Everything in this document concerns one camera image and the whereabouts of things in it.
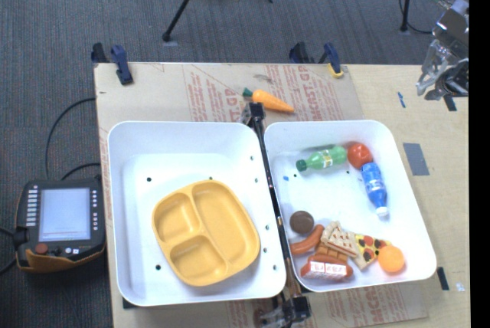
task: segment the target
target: toy water bottle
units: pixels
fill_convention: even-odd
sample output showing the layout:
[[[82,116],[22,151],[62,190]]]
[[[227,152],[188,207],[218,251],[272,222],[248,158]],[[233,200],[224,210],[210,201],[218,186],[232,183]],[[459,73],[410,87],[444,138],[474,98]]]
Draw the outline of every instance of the toy water bottle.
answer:
[[[388,215],[386,186],[379,166],[374,162],[366,163],[361,167],[361,174],[367,196],[376,207],[377,216],[381,218]]]
[[[296,162],[296,168],[300,172],[306,169],[325,169],[333,165],[340,165],[347,159],[347,151],[343,146],[333,146],[328,149],[317,151],[308,159],[300,159]]]

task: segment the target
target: toy green bottle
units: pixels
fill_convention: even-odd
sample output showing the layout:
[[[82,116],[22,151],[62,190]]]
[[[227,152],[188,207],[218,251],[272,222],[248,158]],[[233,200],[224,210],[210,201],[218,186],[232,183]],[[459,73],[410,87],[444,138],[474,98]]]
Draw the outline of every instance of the toy green bottle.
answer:
[[[325,169],[330,166],[340,165],[347,159],[347,150],[343,146],[333,146],[322,149],[310,155],[308,159],[300,159],[296,162],[296,168],[300,172],[307,169]]]

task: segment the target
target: toy orange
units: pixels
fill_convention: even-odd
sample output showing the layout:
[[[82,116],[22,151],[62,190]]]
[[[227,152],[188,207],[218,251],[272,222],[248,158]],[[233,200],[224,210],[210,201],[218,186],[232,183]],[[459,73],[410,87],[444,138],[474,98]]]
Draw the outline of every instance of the toy orange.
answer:
[[[403,252],[393,245],[386,245],[379,250],[377,260],[386,272],[398,272],[405,266]]]

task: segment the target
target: blue clamp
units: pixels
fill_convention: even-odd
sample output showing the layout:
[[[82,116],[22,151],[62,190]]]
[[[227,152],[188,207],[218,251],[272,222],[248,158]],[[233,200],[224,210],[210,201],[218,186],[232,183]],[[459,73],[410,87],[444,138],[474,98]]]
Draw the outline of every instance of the blue clamp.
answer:
[[[323,53],[322,58],[319,61],[319,64],[321,64],[326,58],[328,58],[334,72],[336,74],[340,74],[341,73],[340,58],[338,58],[338,54],[334,48],[334,45],[331,42],[327,42],[323,45],[323,50],[325,51],[325,53]]]
[[[289,51],[289,60],[294,64],[314,64],[313,58],[306,52],[305,42],[298,42]]]
[[[116,71],[117,77],[122,85],[132,83],[131,72],[129,72],[128,61],[126,58],[126,51],[120,44],[114,44],[110,49],[110,53],[113,57],[113,61],[117,64],[118,70]]]
[[[99,62],[106,63],[109,60],[104,53],[104,48],[100,42],[95,43],[92,48],[92,62],[94,64],[98,64]]]

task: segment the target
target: cardboard sheet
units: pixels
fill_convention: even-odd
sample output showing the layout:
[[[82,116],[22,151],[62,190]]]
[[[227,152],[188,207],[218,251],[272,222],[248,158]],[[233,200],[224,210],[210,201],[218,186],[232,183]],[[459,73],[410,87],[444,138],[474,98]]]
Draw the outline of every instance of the cardboard sheet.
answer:
[[[287,121],[359,120],[361,105],[347,67],[335,79],[320,64],[129,63],[134,83],[121,85],[116,64],[95,65],[100,152],[106,200],[107,250],[115,327],[254,327],[272,302],[242,300],[123,308],[116,283],[113,220],[108,175],[107,134],[125,120],[229,121],[241,115],[244,87],[262,88],[295,107],[295,113],[266,111],[266,125]],[[394,284],[306,294],[313,316],[300,326],[372,326],[426,317],[417,284]]]

